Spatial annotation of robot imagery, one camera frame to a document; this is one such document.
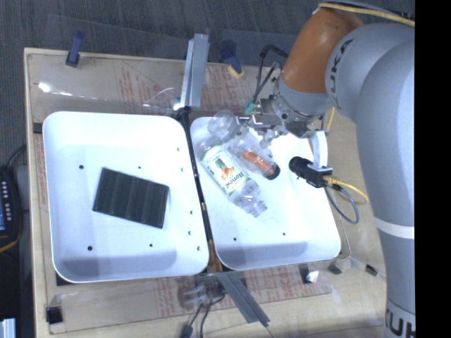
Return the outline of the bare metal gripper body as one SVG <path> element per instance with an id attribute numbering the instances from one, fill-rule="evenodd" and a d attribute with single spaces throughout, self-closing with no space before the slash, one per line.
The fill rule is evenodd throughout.
<path id="1" fill-rule="evenodd" d="M 308 125 L 320 116 L 319 95 L 268 95 L 253 97 L 256 129 L 291 133 L 302 137 Z"/>

